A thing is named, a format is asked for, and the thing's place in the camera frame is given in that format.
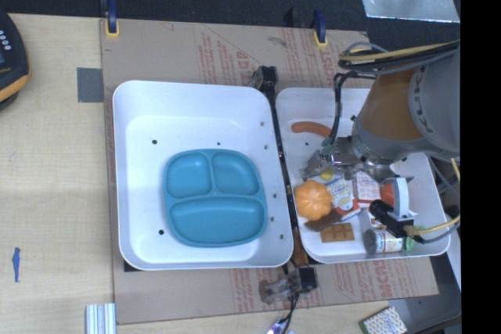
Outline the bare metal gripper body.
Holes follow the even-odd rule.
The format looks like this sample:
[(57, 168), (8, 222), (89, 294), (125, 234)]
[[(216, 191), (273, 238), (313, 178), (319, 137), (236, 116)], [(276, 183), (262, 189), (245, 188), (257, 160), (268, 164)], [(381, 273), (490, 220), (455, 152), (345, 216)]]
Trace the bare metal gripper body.
[(393, 161), (384, 160), (371, 152), (358, 137), (337, 137), (330, 150), (330, 159), (348, 180), (358, 172), (369, 175), (374, 181), (396, 178), (396, 173), (391, 169)]

